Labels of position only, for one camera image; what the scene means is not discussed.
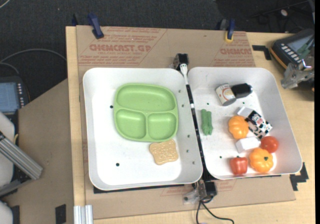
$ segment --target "wooden table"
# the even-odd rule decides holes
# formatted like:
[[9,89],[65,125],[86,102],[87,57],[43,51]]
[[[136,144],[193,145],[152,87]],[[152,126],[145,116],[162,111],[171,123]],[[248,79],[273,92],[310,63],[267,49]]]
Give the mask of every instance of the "wooden table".
[[[253,33],[248,32],[250,45],[266,45],[276,39],[286,37],[283,33]],[[70,130],[72,149],[72,173],[74,205],[86,205],[83,149],[81,134],[81,114],[79,103],[79,77],[77,64],[77,33],[75,27],[66,28],[66,47],[68,62],[68,90],[70,104]],[[283,203],[269,203],[212,209],[220,217],[231,218],[236,224],[287,224],[316,222],[315,214],[315,96],[311,90],[296,88],[283,89],[280,80],[283,78],[283,68],[273,61],[267,61],[263,52],[253,51],[252,54],[257,67],[269,70],[275,76],[281,93],[293,133],[298,143],[302,160],[308,173],[306,183],[298,184],[295,192],[296,200]],[[199,221],[203,223],[228,223],[213,220],[206,210],[200,210]],[[195,211],[183,211],[165,214],[153,214],[115,219],[95,220],[95,224],[186,224],[196,223]]]

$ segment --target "black floor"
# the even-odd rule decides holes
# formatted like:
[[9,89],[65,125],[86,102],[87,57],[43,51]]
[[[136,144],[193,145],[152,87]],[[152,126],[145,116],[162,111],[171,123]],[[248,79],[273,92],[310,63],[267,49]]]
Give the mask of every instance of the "black floor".
[[[0,6],[6,0],[0,0]],[[0,8],[0,61],[14,66],[31,100],[67,77],[65,27],[76,13],[80,24],[94,12],[101,25],[215,29],[222,19],[235,19],[235,29],[253,32],[298,32],[314,28],[306,0],[10,0]],[[273,9],[285,8],[288,16]],[[256,13],[265,13],[251,17]],[[0,65],[0,77],[16,75]]]

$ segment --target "red tomato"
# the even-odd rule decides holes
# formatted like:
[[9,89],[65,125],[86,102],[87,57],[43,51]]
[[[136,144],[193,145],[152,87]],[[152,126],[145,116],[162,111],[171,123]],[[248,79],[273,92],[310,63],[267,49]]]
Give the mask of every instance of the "red tomato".
[[268,150],[269,153],[274,153],[279,147],[279,141],[274,136],[264,136],[261,139],[260,148]]
[[245,174],[248,170],[247,158],[232,158],[229,163],[233,174]]

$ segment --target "can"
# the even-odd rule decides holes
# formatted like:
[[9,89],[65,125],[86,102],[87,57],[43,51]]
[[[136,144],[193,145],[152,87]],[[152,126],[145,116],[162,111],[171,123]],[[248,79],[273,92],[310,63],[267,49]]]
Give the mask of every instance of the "can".
[[222,84],[215,89],[217,96],[223,106],[228,106],[236,101],[236,96],[228,83]]

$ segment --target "toy tomato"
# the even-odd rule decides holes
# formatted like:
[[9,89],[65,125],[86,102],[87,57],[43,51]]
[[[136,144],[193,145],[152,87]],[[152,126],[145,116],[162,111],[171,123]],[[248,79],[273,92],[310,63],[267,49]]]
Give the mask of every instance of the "toy tomato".
[[249,155],[250,165],[260,173],[268,172],[273,166],[274,161],[268,150],[255,148]]
[[245,174],[248,170],[247,158],[232,158],[229,163],[233,174]]
[[264,136],[261,139],[260,148],[268,150],[269,153],[274,153],[279,147],[279,141],[274,136]]
[[235,139],[245,138],[249,132],[248,122],[243,116],[233,116],[229,120],[229,132]]

